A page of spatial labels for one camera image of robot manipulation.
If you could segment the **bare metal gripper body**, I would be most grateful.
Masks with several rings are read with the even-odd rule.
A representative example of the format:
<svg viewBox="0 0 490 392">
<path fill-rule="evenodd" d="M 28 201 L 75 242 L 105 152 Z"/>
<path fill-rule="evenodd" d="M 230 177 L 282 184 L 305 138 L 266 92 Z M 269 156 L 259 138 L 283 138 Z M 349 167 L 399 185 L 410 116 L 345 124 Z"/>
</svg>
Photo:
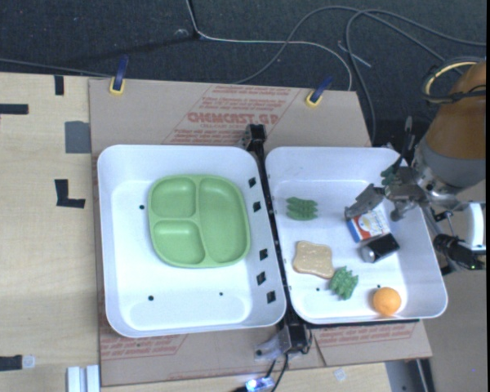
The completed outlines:
<svg viewBox="0 0 490 392">
<path fill-rule="evenodd" d="M 458 194 L 472 186 L 472 176 L 453 167 L 390 166 L 385 170 L 385 196 L 392 202 L 412 201 L 456 209 Z"/>
</svg>

